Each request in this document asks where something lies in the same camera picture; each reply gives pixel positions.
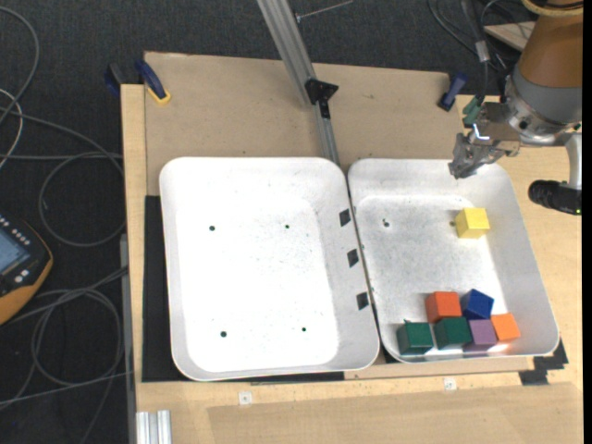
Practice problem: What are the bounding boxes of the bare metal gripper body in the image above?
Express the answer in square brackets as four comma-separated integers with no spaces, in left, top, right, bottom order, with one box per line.
[454,101,580,157]

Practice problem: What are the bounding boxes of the yellow cube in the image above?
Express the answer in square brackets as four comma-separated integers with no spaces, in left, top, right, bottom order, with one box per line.
[454,206,491,241]

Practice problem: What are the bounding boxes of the white plastic tray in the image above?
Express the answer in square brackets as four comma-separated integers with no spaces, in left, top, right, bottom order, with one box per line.
[346,156,561,365]
[158,155,382,383]

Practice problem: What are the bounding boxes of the blue cube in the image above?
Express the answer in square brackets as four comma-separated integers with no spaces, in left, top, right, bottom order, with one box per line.
[461,288,496,321]

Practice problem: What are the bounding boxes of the dark orange cube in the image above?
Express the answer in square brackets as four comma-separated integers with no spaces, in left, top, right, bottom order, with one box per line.
[424,290,464,325]

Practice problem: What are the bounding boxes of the green cube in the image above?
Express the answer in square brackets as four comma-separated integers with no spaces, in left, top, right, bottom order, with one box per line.
[432,315,474,352]
[395,319,436,356]

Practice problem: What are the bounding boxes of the light orange cube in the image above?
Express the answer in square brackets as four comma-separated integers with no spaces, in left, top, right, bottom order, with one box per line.
[489,312,523,342]

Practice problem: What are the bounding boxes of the purple cube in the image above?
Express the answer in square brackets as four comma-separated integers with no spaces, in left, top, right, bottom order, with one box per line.
[467,318,500,348]

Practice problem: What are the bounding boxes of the brown cardboard board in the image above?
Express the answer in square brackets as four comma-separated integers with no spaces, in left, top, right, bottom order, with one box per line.
[142,51,534,381]

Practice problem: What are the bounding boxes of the black cylinder on white bracket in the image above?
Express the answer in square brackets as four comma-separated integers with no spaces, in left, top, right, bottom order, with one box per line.
[527,131,584,217]

